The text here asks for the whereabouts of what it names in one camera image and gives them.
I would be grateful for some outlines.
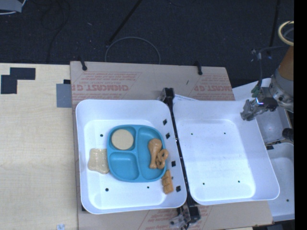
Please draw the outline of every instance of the black tape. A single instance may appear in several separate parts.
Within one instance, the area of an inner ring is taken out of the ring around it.
[[[10,68],[10,75],[1,75],[1,94],[17,94],[17,80],[35,80],[35,68]]]

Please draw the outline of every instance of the wooden surface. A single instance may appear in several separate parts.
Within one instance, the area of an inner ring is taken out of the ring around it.
[[[72,109],[56,100],[70,66],[0,64],[0,74],[10,67],[35,67],[36,79],[0,94],[0,229],[77,229]]]

